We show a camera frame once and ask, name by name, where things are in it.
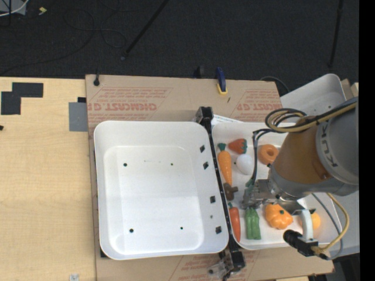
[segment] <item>white tray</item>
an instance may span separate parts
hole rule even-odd
[[[230,143],[231,141],[238,138],[245,138],[247,140],[247,153],[248,155],[254,157],[254,149],[252,142],[253,131],[261,128],[266,128],[264,123],[219,123],[213,128],[213,140],[215,146],[218,143]],[[286,137],[285,133],[267,133],[262,136],[258,142],[258,146],[270,143],[277,148],[280,148],[284,139]],[[256,250],[256,249],[266,249],[266,248],[278,248],[283,246],[288,246],[288,244],[283,240],[282,236],[287,229],[293,229],[302,233],[302,227],[298,222],[299,218],[294,217],[294,222],[284,230],[278,230],[271,227],[265,220],[263,207],[257,210],[260,218],[260,230],[261,230],[261,240],[253,240],[246,238],[246,226],[244,220],[244,210],[241,209],[240,204],[243,200],[243,194],[245,189],[245,184],[251,177],[242,174],[237,166],[234,164],[237,157],[239,156],[236,152],[232,152],[230,149],[226,149],[231,154],[232,168],[233,168],[233,186],[237,186],[239,191],[234,193],[234,200],[231,201],[234,207],[238,207],[240,212],[240,222],[241,222],[241,240],[238,243],[245,249]],[[268,177],[269,168],[258,161],[258,172],[257,179],[266,179]],[[300,204],[308,208],[315,208],[316,212],[320,215],[322,223],[321,226],[314,231],[314,237],[318,239],[319,244],[328,244],[330,241],[335,239],[338,235],[336,228],[326,211],[323,207],[315,200],[314,197],[308,196],[299,200]],[[337,212],[333,206],[332,201],[329,199],[326,203],[327,208],[333,215],[336,222],[339,222]]]
[[[216,253],[228,243],[207,131],[106,121],[94,132],[100,245],[112,259]]]

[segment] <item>yellow cable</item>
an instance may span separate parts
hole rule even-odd
[[[345,220],[346,220],[346,223],[345,223],[345,227],[344,229],[342,229],[341,233],[339,234],[338,237],[336,237],[332,242],[330,242],[328,245],[326,245],[324,248],[320,248],[318,246],[313,246],[311,247],[311,250],[313,250],[315,252],[315,254],[319,255],[321,253],[325,253],[329,248],[331,248],[332,246],[334,246],[334,244],[336,244],[337,242],[340,241],[340,239],[345,235],[346,231],[348,230],[349,228],[349,214],[347,213],[347,211],[345,210],[345,208],[340,204],[340,202],[337,201],[337,199],[331,195],[330,193],[327,193],[327,195],[332,199],[333,202],[336,203],[336,205],[342,210],[342,212],[344,213],[344,216],[345,216]]]
[[[274,130],[274,131],[277,131],[277,132],[300,132],[300,131],[304,131],[310,127],[313,127],[314,125],[316,125],[317,123],[321,123],[321,122],[325,122],[327,121],[328,119],[331,119],[335,116],[338,116],[338,115],[341,115],[343,114],[344,112],[347,112],[347,111],[350,111],[351,109],[355,108],[357,105],[357,102],[355,103],[352,103],[348,106],[345,106],[329,115],[326,115],[320,119],[318,119],[317,121],[313,121],[311,123],[308,123],[306,125],[302,125],[302,126],[297,126],[297,127],[294,127],[294,128],[283,128],[283,127],[277,127],[275,125],[273,125],[272,123],[272,120],[275,118],[275,116],[279,116],[279,115],[283,115],[285,113],[287,113],[287,111],[283,111],[281,110],[280,112],[276,112],[274,115],[271,115],[268,120],[267,120],[267,123],[268,123],[268,126]]]

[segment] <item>black floor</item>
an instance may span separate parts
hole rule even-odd
[[[162,2],[29,0],[25,15],[0,16],[0,76],[193,77],[203,66],[204,78],[221,67],[290,90],[327,73],[359,81],[359,0],[343,0],[332,67],[339,0],[170,0],[122,60]]]

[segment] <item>white cable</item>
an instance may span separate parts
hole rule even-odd
[[[19,11],[20,9],[24,8],[28,2],[29,2],[29,0],[25,0],[24,3],[18,9],[15,9],[11,13],[15,13],[15,12]],[[9,16],[9,12],[2,13],[0,16]]]

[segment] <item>light wood surface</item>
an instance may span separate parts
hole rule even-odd
[[[21,115],[0,115],[0,279],[96,279],[87,132],[69,132],[69,102],[84,80],[0,78],[44,83],[22,98]]]

